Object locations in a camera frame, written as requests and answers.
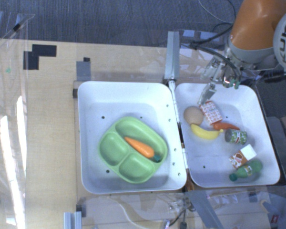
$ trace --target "small box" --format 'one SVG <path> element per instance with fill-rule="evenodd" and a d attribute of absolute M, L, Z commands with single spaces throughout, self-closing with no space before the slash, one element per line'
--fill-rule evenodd
<path fill-rule="evenodd" d="M 200 105 L 199 108 L 204 113 L 210 125 L 223 119 L 216 105 L 212 101 L 205 102 L 205 104 Z"/>
<path fill-rule="evenodd" d="M 233 154 L 229 160 L 235 169 L 247 163 L 250 159 L 256 156 L 256 152 L 250 144 L 243 147 L 241 150 Z"/>

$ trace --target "white tray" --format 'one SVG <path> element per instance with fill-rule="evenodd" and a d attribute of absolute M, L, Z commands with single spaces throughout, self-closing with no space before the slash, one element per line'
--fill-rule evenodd
<path fill-rule="evenodd" d="M 94 194 L 177 190 L 186 170 L 170 90 L 160 83 L 85 82 L 78 89 L 82 183 Z M 98 155 L 103 134 L 122 117 L 146 123 L 167 143 L 168 154 L 155 174 L 131 184 L 111 171 Z"/>
<path fill-rule="evenodd" d="M 272 185 L 278 182 L 280 170 L 270 141 L 258 98 L 255 92 L 247 86 L 224 88 L 217 85 L 217 92 L 212 101 L 219 109 L 223 122 L 238 126 L 248 134 L 246 144 L 251 144 L 257 152 L 256 158 L 263 164 L 263 169 L 257 176 L 229 180 L 229 174 L 234 172 L 229 156 L 245 145 L 230 144 L 225 141 L 222 133 L 215 140 L 205 140 L 195 136 L 189 124 L 184 120 L 183 112 L 189 106 L 197 106 L 200 94 L 205 84 L 183 83 L 176 88 L 176 100 L 179 109 L 181 128 L 190 174 L 193 181 L 202 187 L 239 187 Z M 204 118 L 201 127 L 212 130 Z"/>

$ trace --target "toy banana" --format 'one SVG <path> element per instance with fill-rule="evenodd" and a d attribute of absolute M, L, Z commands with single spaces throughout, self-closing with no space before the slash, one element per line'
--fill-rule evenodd
<path fill-rule="evenodd" d="M 218 135 L 224 131 L 223 129 L 220 129 L 219 131 L 207 131 L 195 124 L 191 124 L 191 129 L 198 137 L 209 140 L 217 138 Z"/>

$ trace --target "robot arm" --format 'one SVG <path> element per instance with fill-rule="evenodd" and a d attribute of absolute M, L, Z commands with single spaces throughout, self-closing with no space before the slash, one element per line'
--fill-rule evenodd
<path fill-rule="evenodd" d="M 286 69 L 286 0 L 244 0 L 223 54 L 233 67 L 214 56 L 201 76 L 211 81 L 198 104 L 204 104 L 216 92 L 218 82 L 237 89 L 241 71 L 263 70 L 256 64 L 272 54 Z"/>

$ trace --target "table surface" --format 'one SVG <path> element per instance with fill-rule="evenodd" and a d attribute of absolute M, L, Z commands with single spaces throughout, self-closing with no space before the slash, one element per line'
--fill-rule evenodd
<path fill-rule="evenodd" d="M 24 70 L 23 52 L 31 52 L 33 44 L 57 46 L 56 57 L 40 56 L 38 70 Z M 77 79 L 76 63 L 84 58 L 90 58 L 92 80 L 161 82 L 166 49 L 24 40 L 6 40 L 0 48 L 0 86 L 4 88 L 4 91 L 0 89 L 0 94 L 7 100 L 0 103 L 4 107 L 2 115 L 13 116 L 16 95 L 25 98 L 24 109 L 27 110 L 27 168 L 26 176 L 19 179 L 19 189 L 25 191 L 21 197 L 25 201 L 26 228 L 62 228 L 63 213 L 74 212 L 80 198 L 85 198 L 87 207 L 92 208 L 83 219 L 84 228 L 92 228 L 94 224 L 100 229 L 112 228 L 113 223 L 114 228 L 160 228 L 166 216 L 172 219 L 177 215 L 176 211 L 168 209 L 168 204 L 173 203 L 179 193 L 96 196 L 79 184 L 72 92 Z M 198 80 L 209 60 L 210 56 L 203 52 L 181 50 L 180 82 Z M 16 154 L 13 154 L 15 168 L 23 169 L 17 163 Z M 12 218 L 7 211 L 11 199 L 6 192 L 10 191 L 11 183 L 5 172 L 2 162 L 0 228 L 14 228 L 11 227 L 14 222 L 8 223 L 8 218 Z M 142 211 L 152 212 L 153 218 L 148 220 Z M 270 228 L 268 217 L 258 203 L 254 211 L 243 212 L 235 206 L 233 213 L 219 210 L 218 215 L 222 223 L 231 228 L 237 225 L 242 229 Z M 196 212 L 187 216 L 191 228 L 204 228 Z"/>

